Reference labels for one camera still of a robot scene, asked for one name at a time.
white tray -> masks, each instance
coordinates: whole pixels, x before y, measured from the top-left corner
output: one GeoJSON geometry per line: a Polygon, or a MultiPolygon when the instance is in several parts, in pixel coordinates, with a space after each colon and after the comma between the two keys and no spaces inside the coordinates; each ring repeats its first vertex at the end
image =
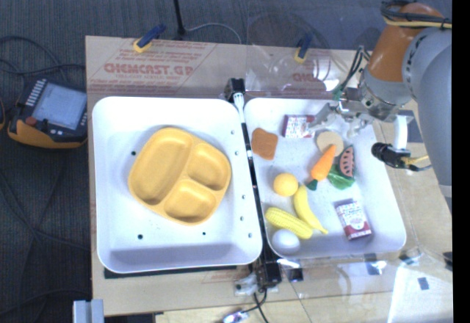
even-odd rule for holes
{"type": "MultiPolygon", "coordinates": [[[[253,155],[258,190],[264,211],[277,206],[294,214],[292,199],[281,197],[272,190],[272,181],[278,173],[288,172],[306,184],[311,180],[309,170],[319,158],[314,139],[286,139],[281,136],[284,115],[315,115],[328,101],[286,98],[254,98],[245,105],[245,119],[250,136],[260,127],[279,136],[275,158],[267,161],[253,155]]],[[[339,190],[328,180],[320,181],[315,192],[308,191],[312,211],[329,230],[326,235],[316,231],[309,239],[301,241],[300,250],[294,254],[276,252],[290,259],[341,257],[347,258],[368,253],[391,253],[405,244],[406,231],[385,165],[371,154],[376,142],[372,126],[361,130],[350,142],[346,138],[349,125],[341,117],[329,127],[339,132],[355,150],[355,183],[339,190]],[[336,215],[333,203],[355,198],[362,206],[372,235],[348,241],[336,215]]],[[[275,228],[266,222],[270,240],[275,228]]]]}
{"type": "Polygon", "coordinates": [[[108,97],[93,109],[97,250],[118,273],[249,264],[262,239],[235,107],[218,99],[108,97]],[[186,226],[159,216],[130,194],[135,157],[155,131],[176,126],[220,149],[232,179],[215,213],[186,226]]]}

food box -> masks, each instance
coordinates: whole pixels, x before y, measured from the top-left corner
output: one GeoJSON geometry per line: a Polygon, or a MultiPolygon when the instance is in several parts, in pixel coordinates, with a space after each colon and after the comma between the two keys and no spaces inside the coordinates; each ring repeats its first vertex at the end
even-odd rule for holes
{"type": "MultiPolygon", "coordinates": [[[[282,137],[284,116],[314,115],[326,103],[324,100],[288,98],[247,101],[244,115],[249,136],[256,128],[279,136],[272,160],[252,155],[263,213],[270,206],[276,206],[294,214],[292,199],[277,195],[272,190],[272,181],[278,173],[287,172],[294,174],[299,182],[306,183],[312,162],[319,155],[314,135],[311,138],[282,137]]],[[[244,134],[234,105],[221,99],[108,97],[95,105],[92,121],[97,250],[107,269],[131,273],[229,266],[249,264],[259,257],[263,245],[261,229],[244,134]],[[165,137],[173,145],[184,143],[183,161],[165,164],[158,160],[161,150],[157,150],[162,142],[152,139],[159,131],[168,129],[189,134],[191,140],[182,136],[175,141],[179,135],[165,137]],[[137,159],[145,147],[152,144],[157,145],[154,146],[157,160],[152,162],[159,169],[165,170],[168,165],[174,165],[174,169],[164,172],[169,178],[149,182],[151,190],[166,192],[157,193],[160,198],[148,206],[151,199],[142,200],[139,196],[142,194],[133,191],[132,181],[138,181],[140,186],[146,184],[145,178],[142,179],[145,168],[138,166],[137,159]],[[198,153],[193,144],[207,144],[226,157],[229,168],[217,161],[220,162],[216,167],[220,172],[217,183],[207,182],[213,173],[204,174],[201,168],[198,173],[203,173],[203,177],[195,175],[198,168],[191,166],[190,155],[205,155],[204,159],[210,152],[198,153]],[[136,170],[141,170],[132,177],[131,171],[136,164],[136,170]],[[175,186],[188,176],[191,183],[203,185],[204,189],[209,187],[212,194],[211,197],[204,195],[203,200],[211,203],[196,215],[188,213],[192,210],[188,201],[198,194],[189,194],[190,198],[182,201],[176,198],[173,202],[179,203],[165,208],[165,202],[171,201],[172,191],[178,191],[175,186]],[[224,190],[224,183],[227,183],[225,192],[217,196],[217,191],[224,190]]],[[[373,128],[367,126],[352,139],[347,138],[349,124],[340,117],[328,128],[353,144],[355,182],[344,190],[335,188],[328,181],[319,182],[317,190],[308,193],[308,201],[328,234],[318,232],[310,239],[302,240],[294,253],[273,250],[290,259],[349,258],[398,251],[406,240],[405,226],[385,165],[370,152],[376,141],[373,128]],[[354,199],[361,205],[371,228],[369,236],[353,240],[345,236],[335,211],[335,202],[345,199],[354,199]]],[[[266,221],[264,224],[270,243],[276,228],[266,221]]]]}

dark fabric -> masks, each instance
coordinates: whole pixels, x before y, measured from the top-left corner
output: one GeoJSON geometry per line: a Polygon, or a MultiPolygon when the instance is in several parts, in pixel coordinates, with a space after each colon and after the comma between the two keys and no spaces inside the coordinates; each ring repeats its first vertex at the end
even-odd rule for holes
{"type": "MultiPolygon", "coordinates": [[[[357,43],[373,48],[384,27],[378,12],[382,1],[385,0],[179,3],[186,27],[223,23],[236,30],[243,43],[250,39],[250,14],[269,2],[284,9],[309,9],[304,14],[306,20],[321,28],[321,35],[331,48],[352,48],[357,43]],[[335,21],[342,15],[339,10],[347,8],[353,10],[341,23],[343,32],[337,32],[335,21]]],[[[452,0],[418,1],[452,16],[452,0]]],[[[139,37],[158,23],[167,25],[162,38],[175,37],[178,25],[173,0],[0,0],[0,39],[10,35],[31,38],[46,46],[62,63],[85,63],[86,35],[139,37]]],[[[265,23],[260,27],[266,32],[265,23]]],[[[250,30],[251,39],[256,39],[260,28],[254,26],[250,30]]],[[[282,37],[273,35],[267,39],[275,45],[288,40],[287,35],[282,37]]],[[[230,30],[216,26],[188,33],[187,39],[238,42],[230,30]]],[[[0,59],[7,59],[20,70],[53,64],[44,51],[22,40],[0,42],[0,59]]],[[[5,62],[0,62],[0,67],[12,69],[5,62]]],[[[69,68],[64,74],[69,81],[84,85],[83,70],[69,68]]],[[[62,75],[54,71],[52,76],[62,75]]],[[[21,77],[0,74],[0,96],[7,109],[14,105],[21,88],[21,77]]],[[[0,132],[0,171],[0,322],[72,322],[72,301],[91,297],[90,254],[86,251],[90,245],[87,146],[67,153],[32,150],[12,141],[4,128],[0,132]],[[39,295],[47,297],[34,299],[39,295]]]]}

toy watermelon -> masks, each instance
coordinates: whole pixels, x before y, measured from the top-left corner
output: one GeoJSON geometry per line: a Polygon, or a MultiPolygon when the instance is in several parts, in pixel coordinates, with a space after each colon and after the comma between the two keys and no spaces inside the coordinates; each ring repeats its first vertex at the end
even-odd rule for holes
{"type": "Polygon", "coordinates": [[[339,155],[338,171],[345,178],[354,178],[355,163],[354,148],[352,145],[346,147],[339,155]]]}

yellow plate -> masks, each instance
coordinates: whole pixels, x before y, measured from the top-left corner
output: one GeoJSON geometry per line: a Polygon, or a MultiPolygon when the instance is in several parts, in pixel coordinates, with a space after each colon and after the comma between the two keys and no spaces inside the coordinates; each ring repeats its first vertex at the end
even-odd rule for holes
{"type": "Polygon", "coordinates": [[[179,128],[158,130],[140,151],[128,178],[132,196],[157,214],[185,225],[206,221],[231,180],[227,157],[179,128]]]}

